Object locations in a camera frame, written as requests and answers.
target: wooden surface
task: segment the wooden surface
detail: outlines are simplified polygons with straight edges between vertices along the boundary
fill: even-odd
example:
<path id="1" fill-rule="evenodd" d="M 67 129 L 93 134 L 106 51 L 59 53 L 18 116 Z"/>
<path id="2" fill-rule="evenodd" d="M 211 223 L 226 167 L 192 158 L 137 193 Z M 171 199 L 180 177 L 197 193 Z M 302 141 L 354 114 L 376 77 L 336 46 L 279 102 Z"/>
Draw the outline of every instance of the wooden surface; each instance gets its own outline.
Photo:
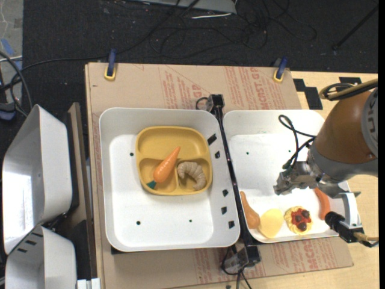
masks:
<path id="1" fill-rule="evenodd" d="M 303 79 L 308 87 L 321 88 L 339 82 L 339 77 L 359 77 L 362 82 L 374 79 L 377 74 L 361 74 L 361 73 L 319 73 L 319 72 L 292 72 L 292 77 L 295 79 Z M 308 109 L 307 101 L 304 93 L 298 93 L 301 106 Z M 90 95 L 87 94 L 87 104 L 90 104 Z M 330 101 L 322 101 L 323 110 L 317 112 L 323 117 L 327 117 L 328 112 L 333 108 L 334 103 Z M 92 112 L 88 106 L 88 118 L 91 121 Z M 90 146 L 93 146 L 92 125 L 89 126 Z M 93 181 L 96 173 L 92 172 Z M 361 191 L 361 195 L 357 198 L 357 205 L 360 212 L 360 217 L 363 223 L 365 232 L 370 236 L 378 236 L 378 179 L 371 176 L 355 176 L 349 180 L 349 185 L 352 191 Z M 95 222 L 98 223 L 100 215 L 94 215 Z M 100 228 L 95 228 L 96 246 L 100 241 Z M 324 289 L 324 288 L 379 288 L 380 273 L 379 273 L 379 247 L 368 248 L 361 244 L 353 243 L 348 245 L 353 258 L 354 265 L 349 268 L 323 270 L 317 272 L 306 272 L 293 275 L 273 276 L 268 278 L 249 279 L 249 283 L 253 289 Z M 103 271 L 103 262 L 100 259 L 101 249 L 97 248 L 97 269 L 101 273 Z M 199 285 L 184 288 L 194 289 L 224 289 L 235 288 L 235 282 L 222 282 L 217 284 Z M 247 288 L 244 281 L 241 282 L 241 288 Z"/>

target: black fabric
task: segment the black fabric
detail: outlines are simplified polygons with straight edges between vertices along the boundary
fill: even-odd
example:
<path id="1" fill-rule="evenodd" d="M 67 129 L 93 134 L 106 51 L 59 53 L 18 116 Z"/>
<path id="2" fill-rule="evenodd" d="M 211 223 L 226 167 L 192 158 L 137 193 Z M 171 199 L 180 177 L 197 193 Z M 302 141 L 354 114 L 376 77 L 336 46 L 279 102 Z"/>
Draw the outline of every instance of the black fabric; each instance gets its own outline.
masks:
<path id="1" fill-rule="evenodd" d="M 86 129 L 84 65 L 97 61 L 86 58 L 105 61 L 111 48 L 121 52 L 118 62 L 127 63 L 270 66 L 286 56 L 292 70 L 377 73 L 378 12 L 332 49 L 377 3 L 239 0 L 240 16 L 191 19 L 208 12 L 190 10 L 181 18 L 181 8 L 140 2 L 24 0 L 24 67 L 84 59 L 45 63 L 23 74 L 34 102 L 53 115 L 62 117 L 79 102 Z M 0 122 L 1 159 L 23 120 L 18 114 L 14 122 Z"/>

